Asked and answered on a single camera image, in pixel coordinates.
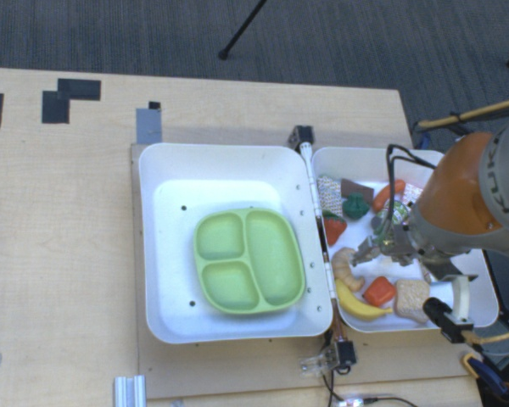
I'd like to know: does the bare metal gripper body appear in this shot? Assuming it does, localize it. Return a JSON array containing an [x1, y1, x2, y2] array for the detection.
[[379, 225, 434, 268]]

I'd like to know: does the white plastic tray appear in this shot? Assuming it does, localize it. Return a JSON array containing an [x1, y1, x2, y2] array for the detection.
[[137, 142, 335, 346], [311, 146, 501, 334]]

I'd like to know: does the clear bottle with green label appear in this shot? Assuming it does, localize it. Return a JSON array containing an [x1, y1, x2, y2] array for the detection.
[[371, 199, 413, 246]]

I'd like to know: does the orange carrot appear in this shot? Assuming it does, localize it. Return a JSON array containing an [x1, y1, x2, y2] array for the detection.
[[372, 178, 407, 212]]

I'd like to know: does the beige croissant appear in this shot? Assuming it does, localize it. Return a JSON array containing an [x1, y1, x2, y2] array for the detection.
[[331, 246, 366, 293]]

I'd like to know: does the green broccoli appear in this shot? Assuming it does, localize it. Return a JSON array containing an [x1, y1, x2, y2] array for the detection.
[[342, 192, 372, 221]]

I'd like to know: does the red strawberry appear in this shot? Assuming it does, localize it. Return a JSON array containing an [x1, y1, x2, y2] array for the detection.
[[322, 209, 349, 247]]

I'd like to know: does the brown chocolate piece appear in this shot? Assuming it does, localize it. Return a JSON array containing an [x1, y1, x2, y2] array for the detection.
[[339, 178, 376, 204]]

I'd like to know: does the white packet with red print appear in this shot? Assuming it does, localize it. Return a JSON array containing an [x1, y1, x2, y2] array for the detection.
[[400, 182, 426, 208]]

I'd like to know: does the beige bread slice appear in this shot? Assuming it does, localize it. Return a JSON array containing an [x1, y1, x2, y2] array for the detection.
[[393, 278, 432, 325]]

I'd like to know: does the white patterned packet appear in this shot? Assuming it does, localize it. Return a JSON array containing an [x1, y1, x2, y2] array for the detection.
[[316, 175, 345, 220]]

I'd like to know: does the yellow banana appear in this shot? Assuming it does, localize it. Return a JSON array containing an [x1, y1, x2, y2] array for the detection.
[[334, 278, 394, 322]]

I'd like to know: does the thin black and white rod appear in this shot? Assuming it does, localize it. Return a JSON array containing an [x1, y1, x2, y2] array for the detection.
[[299, 142, 345, 343]]

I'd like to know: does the green divided plate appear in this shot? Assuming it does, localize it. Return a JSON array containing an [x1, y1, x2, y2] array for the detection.
[[193, 207, 308, 315]]

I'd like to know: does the black cylinder on white bracket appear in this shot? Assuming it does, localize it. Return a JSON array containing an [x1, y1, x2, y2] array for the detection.
[[422, 274, 478, 345]]

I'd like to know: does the black block with thin wires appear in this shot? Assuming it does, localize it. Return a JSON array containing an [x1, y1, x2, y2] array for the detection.
[[332, 340, 359, 369], [289, 125, 316, 148]]

